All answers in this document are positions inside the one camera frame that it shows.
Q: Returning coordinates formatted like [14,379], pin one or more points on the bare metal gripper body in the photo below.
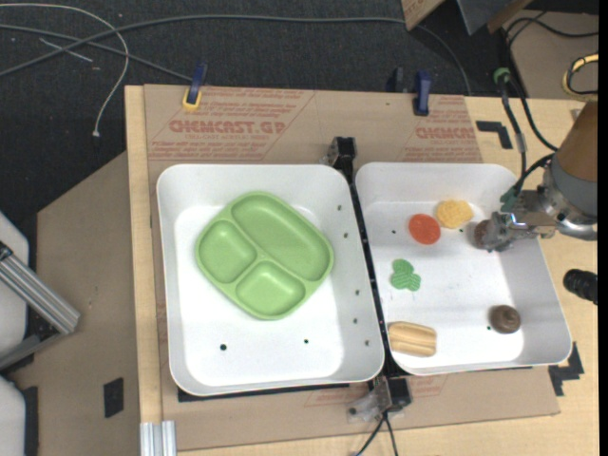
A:
[546,216]

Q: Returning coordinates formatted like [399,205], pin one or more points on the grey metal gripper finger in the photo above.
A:
[504,241]
[507,220]

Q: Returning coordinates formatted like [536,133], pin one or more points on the brown round toy food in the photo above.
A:
[483,234]

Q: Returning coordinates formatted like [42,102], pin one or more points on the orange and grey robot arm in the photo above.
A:
[580,150]

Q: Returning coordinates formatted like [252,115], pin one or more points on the yellow round biscuit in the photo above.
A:
[454,214]

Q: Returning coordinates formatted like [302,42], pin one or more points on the white plastic tray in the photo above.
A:
[465,297]
[266,359]

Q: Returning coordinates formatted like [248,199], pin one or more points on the brown doughnut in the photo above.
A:
[505,319]

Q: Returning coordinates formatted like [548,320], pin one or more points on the orange round slice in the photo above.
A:
[424,229]

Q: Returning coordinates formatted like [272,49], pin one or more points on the green broccoli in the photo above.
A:
[404,276]

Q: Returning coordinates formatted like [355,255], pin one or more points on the tan bread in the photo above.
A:
[412,339]

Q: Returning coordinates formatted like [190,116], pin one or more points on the brown cardboard board red print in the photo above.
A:
[294,126]

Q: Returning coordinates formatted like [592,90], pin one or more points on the green divided plate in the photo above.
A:
[266,254]

